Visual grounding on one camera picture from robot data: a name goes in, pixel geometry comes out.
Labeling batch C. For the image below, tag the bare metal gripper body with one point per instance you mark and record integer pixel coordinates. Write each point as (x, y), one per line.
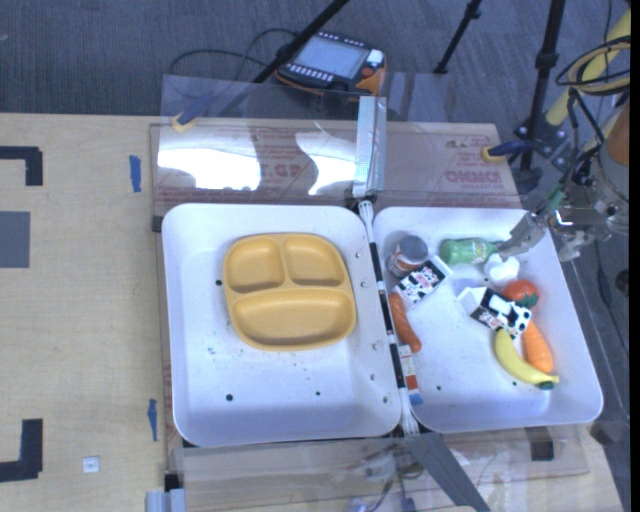
(582, 215)

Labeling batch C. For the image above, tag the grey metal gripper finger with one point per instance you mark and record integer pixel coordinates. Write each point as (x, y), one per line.
(520, 249)
(526, 227)

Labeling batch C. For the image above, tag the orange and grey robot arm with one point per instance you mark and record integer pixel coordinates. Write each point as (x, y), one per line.
(619, 145)

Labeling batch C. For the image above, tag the white crumpled object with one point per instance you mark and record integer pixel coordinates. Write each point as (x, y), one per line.
(501, 270)

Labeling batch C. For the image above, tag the red tomato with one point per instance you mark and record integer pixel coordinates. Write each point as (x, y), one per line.
(520, 291)

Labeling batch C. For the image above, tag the green plastic bottle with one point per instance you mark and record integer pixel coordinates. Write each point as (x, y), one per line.
(465, 251)

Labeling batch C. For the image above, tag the cow print carton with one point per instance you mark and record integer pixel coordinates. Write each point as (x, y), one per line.
(422, 281)
(505, 312)

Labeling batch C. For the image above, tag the brown cardboard board red print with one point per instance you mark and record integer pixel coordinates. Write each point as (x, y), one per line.
(465, 170)

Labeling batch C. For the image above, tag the orange carrot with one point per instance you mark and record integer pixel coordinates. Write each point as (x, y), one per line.
(539, 350)

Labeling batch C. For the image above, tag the orange can grey lid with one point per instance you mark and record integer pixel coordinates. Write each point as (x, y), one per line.
(407, 255)

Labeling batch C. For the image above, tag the yellow banana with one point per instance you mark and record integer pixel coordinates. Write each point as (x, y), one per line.
(512, 362)

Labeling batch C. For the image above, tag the orange sausage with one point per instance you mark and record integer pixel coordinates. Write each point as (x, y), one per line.
(402, 322)

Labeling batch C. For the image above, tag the white plastic tray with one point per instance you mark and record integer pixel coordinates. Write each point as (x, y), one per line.
(280, 390)
(465, 380)

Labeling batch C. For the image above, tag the thin black and white rod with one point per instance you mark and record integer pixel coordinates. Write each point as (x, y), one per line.
(382, 295)

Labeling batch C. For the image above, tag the white orange blue packet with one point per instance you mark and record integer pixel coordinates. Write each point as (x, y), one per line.
(410, 372)

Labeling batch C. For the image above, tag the yellow divided plate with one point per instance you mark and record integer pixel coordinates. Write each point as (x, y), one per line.
(290, 315)

